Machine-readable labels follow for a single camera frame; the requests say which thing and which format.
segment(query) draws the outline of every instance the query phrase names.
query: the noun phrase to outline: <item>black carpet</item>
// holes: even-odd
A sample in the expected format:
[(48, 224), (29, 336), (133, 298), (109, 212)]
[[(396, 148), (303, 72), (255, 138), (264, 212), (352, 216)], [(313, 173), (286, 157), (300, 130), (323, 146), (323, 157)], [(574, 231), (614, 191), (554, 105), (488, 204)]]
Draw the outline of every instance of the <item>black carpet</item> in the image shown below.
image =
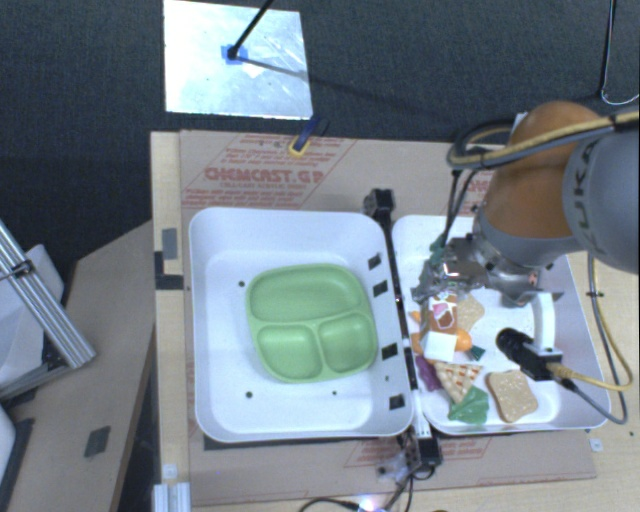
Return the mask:
[[(217, 2), (260, 6), (261, 1)], [(327, 135), (451, 140), (551, 99), (602, 113), (609, 0), (279, 0), (302, 16)], [(610, 96), (638, 91), (640, 3), (618, 2)], [(149, 133), (295, 133), (164, 111), (160, 0), (0, 0), (0, 219), (59, 270), (148, 220)]]

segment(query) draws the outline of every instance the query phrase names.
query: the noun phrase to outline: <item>yellow cable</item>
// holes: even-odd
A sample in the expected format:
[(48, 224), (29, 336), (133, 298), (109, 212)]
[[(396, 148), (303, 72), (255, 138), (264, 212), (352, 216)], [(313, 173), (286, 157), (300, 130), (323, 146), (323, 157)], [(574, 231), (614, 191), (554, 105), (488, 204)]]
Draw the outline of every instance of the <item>yellow cable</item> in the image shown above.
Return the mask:
[[(595, 267), (594, 267), (594, 270), (593, 270), (593, 280), (594, 280), (594, 284), (595, 284), (595, 289), (597, 290), (598, 286), (596, 284), (597, 283), (597, 278), (596, 278)], [(608, 389), (610, 391), (628, 391), (629, 389), (631, 389), (631, 386), (633, 386), (633, 372), (631, 371), (631, 367), (629, 366), (629, 363), (627, 363), (626, 359), (623, 357), (622, 353), (620, 352), (620, 349), (618, 348), (618, 345), (616, 345), (615, 341), (613, 340), (613, 337), (611, 336), (611, 331), (609, 330), (609, 325), (607, 324), (607, 321), (605, 320), (604, 315), (602, 314), (602, 310), (600, 309), (600, 303), (598, 302), (597, 299), (595, 301), (595, 306), (596, 306), (596, 310), (597, 310), (598, 315), (600, 315), (600, 321), (602, 323), (602, 329), (604, 330), (606, 338), (609, 341), (609, 345), (611, 345), (611, 348), (613, 349), (613, 352), (615, 353), (616, 357), (620, 361), (620, 364), (624, 368), (624, 371), (627, 373), (627, 378), (628, 378), (629, 382), (627, 382), (626, 384), (622, 384), (622, 385), (609, 384), (608, 382), (602, 382), (600, 380), (594, 379), (593, 377), (589, 377), (587, 375), (583, 375), (581, 373), (575, 372), (571, 368), (567, 368), (566, 366), (564, 366), (561, 363), (548, 363), (547, 364), (547, 369), (551, 373), (553, 373), (556, 377), (558, 377), (560, 379), (581, 380), (583, 382), (587, 382), (589, 384), (593, 384), (594, 386), (605, 388), (605, 389)]]
[(562, 137), (567, 137), (569, 135), (577, 135), (579, 133), (599, 130), (602, 128), (613, 128), (616, 125), (638, 122), (639, 118), (640, 117), (638, 115), (638, 111), (625, 112), (622, 114), (614, 115), (612, 117), (600, 117), (598, 119), (594, 119), (593, 121), (587, 121), (584, 123), (577, 123), (565, 126), (563, 128), (558, 128), (557, 130), (543, 133), (542, 135), (538, 135), (531, 139), (522, 141), (518, 144), (507, 146), (503, 149), (497, 149), (483, 155), (459, 156), (455, 153), (452, 153), (449, 156), (449, 161), (454, 167), (464, 168), (465, 166), (469, 166), (471, 164), (480, 163), (483, 160), (502, 158), (519, 151), (535, 148), (547, 142), (551, 142)]

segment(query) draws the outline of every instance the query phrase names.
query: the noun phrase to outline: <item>cardboard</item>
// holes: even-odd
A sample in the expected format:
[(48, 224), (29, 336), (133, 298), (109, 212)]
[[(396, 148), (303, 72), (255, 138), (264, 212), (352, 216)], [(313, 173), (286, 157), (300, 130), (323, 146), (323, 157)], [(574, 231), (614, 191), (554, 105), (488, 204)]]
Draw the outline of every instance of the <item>cardboard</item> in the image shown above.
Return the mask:
[[(307, 153), (295, 159), (287, 153), (290, 142), (290, 136), (270, 134), (180, 134), (181, 169), (174, 171), (181, 172), (181, 219), (175, 219), (172, 228), (182, 240), (185, 283), (190, 280), (187, 228), (193, 215), (207, 206), (356, 212), (371, 189), (391, 188), (394, 219), (445, 212), (450, 187), (445, 163), (448, 144), (316, 138)], [(462, 214), (470, 214), (489, 180), (488, 172), (476, 177)], [(186, 286), (189, 480), (194, 506), (393, 490), (393, 483), (381, 480), (376, 468), (398, 453), (395, 439), (249, 447), (207, 442), (193, 414), (190, 299)], [(417, 483), (416, 489), (596, 476), (582, 431), (448, 438), (442, 441), (442, 452), (444, 464), (432, 479)]]

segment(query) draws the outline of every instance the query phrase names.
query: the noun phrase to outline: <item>green plate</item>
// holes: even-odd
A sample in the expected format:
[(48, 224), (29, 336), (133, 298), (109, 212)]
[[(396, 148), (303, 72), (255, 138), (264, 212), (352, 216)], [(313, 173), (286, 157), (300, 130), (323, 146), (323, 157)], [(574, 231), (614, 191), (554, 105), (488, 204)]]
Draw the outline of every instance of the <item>green plate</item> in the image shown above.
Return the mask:
[(375, 360), (375, 323), (360, 281), (338, 265), (281, 267), (247, 287), (247, 318), (265, 368), (285, 382), (319, 382)]

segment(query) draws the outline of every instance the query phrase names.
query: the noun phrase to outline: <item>white tray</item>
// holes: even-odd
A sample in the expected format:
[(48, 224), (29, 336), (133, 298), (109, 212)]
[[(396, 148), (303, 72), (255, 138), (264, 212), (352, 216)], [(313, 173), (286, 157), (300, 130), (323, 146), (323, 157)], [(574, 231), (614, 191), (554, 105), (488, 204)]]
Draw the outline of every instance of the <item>white tray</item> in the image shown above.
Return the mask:
[[(387, 249), (372, 219), (357, 213), (210, 208), (193, 218), (189, 239), (195, 412), (208, 436), (223, 442), (378, 437), (409, 425), (413, 405)], [(381, 263), (370, 269), (374, 257)], [(363, 284), (378, 354), (367, 370), (349, 377), (284, 383), (266, 371), (255, 351), (245, 294), (261, 272), (310, 263), (342, 265)], [(385, 281), (388, 291), (374, 296), (373, 287)], [(397, 354), (383, 358), (384, 347), (393, 345)]]
[[(407, 216), (399, 219), (393, 229), (393, 243), (397, 255), (405, 311), (419, 311), (419, 306), (411, 298), (411, 288), (417, 286), (424, 260), (429, 257), (429, 245), (442, 233), (444, 217)], [(471, 231), (472, 219), (458, 218), (451, 230), (452, 237), (463, 237)], [(555, 302), (556, 343), (563, 352), (563, 363), (584, 374), (602, 379), (602, 371), (593, 347), (587, 323), (580, 306), (571, 270), (566, 257), (559, 258), (550, 271), (540, 279), (540, 286), (548, 291), (563, 291), (564, 295)], [(495, 338), (499, 331), (512, 327), (533, 336), (533, 314), (530, 307), (506, 308), (500, 304), (498, 292), (477, 290), (473, 296), (485, 307), (485, 316), (471, 330), (473, 344), (486, 350), (477, 364), (483, 371), (475, 385), (488, 391), (485, 377), (492, 371), (518, 368), (496, 347)], [(407, 315), (407, 322), (413, 320)], [(460, 363), (474, 363), (466, 354), (456, 353)], [(536, 430), (586, 429), (604, 423), (603, 417), (587, 405), (577, 395), (566, 391), (553, 381), (534, 382), (528, 379), (531, 390), (538, 399), (536, 412), (524, 416), (513, 424), (503, 422), (489, 393), (489, 413), (487, 423), (482, 426), (468, 425), (447, 419), (450, 399), (444, 390), (428, 392), (421, 382), (422, 408), (427, 420), (438, 430), (450, 435), (513, 433)], [(601, 388), (580, 384), (598, 403), (610, 408), (609, 395)]]

